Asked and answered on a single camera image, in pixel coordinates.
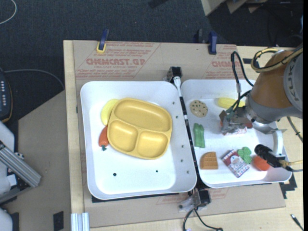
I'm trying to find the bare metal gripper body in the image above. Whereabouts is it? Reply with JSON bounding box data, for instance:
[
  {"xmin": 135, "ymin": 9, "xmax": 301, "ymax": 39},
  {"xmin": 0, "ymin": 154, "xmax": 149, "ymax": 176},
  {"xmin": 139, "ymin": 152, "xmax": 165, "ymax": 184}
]
[{"xmin": 218, "ymin": 106, "xmax": 254, "ymax": 136}]

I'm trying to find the red and white packet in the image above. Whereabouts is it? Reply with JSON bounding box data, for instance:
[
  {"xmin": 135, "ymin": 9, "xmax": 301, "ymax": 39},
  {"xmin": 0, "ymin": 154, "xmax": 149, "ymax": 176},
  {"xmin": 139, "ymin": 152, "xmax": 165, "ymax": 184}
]
[{"xmin": 223, "ymin": 121, "xmax": 254, "ymax": 136}]

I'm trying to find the yellow corn cob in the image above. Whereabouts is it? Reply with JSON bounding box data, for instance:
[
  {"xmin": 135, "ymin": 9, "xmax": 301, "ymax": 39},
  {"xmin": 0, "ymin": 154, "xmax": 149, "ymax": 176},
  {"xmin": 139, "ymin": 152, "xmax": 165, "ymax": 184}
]
[{"xmin": 214, "ymin": 97, "xmax": 246, "ymax": 110}]

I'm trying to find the white plastic tray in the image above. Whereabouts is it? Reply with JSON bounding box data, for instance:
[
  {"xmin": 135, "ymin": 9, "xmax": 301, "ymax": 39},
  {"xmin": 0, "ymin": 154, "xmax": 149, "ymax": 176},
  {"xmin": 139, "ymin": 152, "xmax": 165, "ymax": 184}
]
[
  {"xmin": 180, "ymin": 79, "xmax": 293, "ymax": 189},
  {"xmin": 80, "ymin": 80, "xmax": 198, "ymax": 200}
]

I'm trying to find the green broccoli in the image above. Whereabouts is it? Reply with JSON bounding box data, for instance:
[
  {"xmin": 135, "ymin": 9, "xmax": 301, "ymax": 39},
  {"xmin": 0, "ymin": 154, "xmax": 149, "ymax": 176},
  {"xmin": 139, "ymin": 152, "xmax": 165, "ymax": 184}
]
[{"xmin": 236, "ymin": 146, "xmax": 253, "ymax": 165}]

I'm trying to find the beige chocolate chip biscuit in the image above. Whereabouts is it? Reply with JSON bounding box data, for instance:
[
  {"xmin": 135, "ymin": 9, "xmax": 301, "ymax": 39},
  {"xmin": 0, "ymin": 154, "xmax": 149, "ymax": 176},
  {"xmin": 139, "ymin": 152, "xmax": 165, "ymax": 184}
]
[{"xmin": 189, "ymin": 99, "xmax": 209, "ymax": 118}]

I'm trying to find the green asparagus bundle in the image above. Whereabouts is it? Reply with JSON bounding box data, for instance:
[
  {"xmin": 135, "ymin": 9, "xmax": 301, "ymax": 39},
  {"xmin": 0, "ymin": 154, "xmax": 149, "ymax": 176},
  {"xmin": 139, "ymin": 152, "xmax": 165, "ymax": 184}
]
[{"xmin": 192, "ymin": 122, "xmax": 206, "ymax": 149}]

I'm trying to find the red printed carton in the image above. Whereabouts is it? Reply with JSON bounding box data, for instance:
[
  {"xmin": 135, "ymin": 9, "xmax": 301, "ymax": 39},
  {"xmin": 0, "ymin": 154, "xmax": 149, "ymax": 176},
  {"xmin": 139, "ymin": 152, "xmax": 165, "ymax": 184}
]
[{"xmin": 221, "ymin": 149, "xmax": 250, "ymax": 179}]

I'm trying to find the brown waffle piece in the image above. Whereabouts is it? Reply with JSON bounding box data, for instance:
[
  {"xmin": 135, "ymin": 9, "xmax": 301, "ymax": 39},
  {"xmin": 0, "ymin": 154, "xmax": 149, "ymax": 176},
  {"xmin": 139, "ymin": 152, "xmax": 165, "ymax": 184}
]
[{"xmin": 199, "ymin": 151, "xmax": 219, "ymax": 170}]

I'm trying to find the thin black and white rod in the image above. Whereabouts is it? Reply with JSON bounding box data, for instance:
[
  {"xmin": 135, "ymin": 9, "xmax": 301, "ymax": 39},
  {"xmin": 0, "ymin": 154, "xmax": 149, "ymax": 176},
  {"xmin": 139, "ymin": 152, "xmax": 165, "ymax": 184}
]
[{"xmin": 173, "ymin": 77, "xmax": 200, "ymax": 190}]

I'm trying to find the orange round fruit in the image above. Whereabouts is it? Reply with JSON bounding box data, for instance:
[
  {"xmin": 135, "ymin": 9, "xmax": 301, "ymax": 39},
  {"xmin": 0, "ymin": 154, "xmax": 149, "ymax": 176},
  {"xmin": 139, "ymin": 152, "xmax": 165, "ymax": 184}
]
[{"xmin": 251, "ymin": 155, "xmax": 271, "ymax": 172}]

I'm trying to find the yellow divided plate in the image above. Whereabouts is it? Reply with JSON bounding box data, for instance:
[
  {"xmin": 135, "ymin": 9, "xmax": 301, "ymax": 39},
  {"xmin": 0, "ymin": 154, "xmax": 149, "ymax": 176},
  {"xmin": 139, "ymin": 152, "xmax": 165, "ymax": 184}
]
[{"xmin": 106, "ymin": 97, "xmax": 173, "ymax": 160}]

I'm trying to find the brown cardboard board, red print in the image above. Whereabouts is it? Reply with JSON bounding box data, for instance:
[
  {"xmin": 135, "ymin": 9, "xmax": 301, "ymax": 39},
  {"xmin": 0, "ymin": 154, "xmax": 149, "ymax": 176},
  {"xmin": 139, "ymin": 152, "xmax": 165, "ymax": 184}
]
[{"xmin": 72, "ymin": 40, "xmax": 287, "ymax": 228}]

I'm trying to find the yellow banana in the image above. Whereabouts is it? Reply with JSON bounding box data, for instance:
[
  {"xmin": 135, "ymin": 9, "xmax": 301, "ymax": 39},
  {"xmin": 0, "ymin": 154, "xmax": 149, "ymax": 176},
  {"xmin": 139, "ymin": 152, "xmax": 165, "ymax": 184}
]
[{"xmin": 100, "ymin": 99, "xmax": 119, "ymax": 126}]

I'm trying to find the orange carrot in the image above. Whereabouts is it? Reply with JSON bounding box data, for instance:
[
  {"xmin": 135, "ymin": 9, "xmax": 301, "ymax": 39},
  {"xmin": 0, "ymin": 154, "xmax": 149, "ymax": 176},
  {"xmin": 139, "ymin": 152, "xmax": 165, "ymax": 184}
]
[{"xmin": 98, "ymin": 125, "xmax": 110, "ymax": 152}]

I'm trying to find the black cylinder on white bracket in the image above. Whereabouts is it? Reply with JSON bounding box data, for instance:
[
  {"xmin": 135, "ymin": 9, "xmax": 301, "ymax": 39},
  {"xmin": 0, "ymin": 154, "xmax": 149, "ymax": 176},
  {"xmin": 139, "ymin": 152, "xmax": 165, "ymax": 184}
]
[{"xmin": 254, "ymin": 129, "xmax": 286, "ymax": 168}]

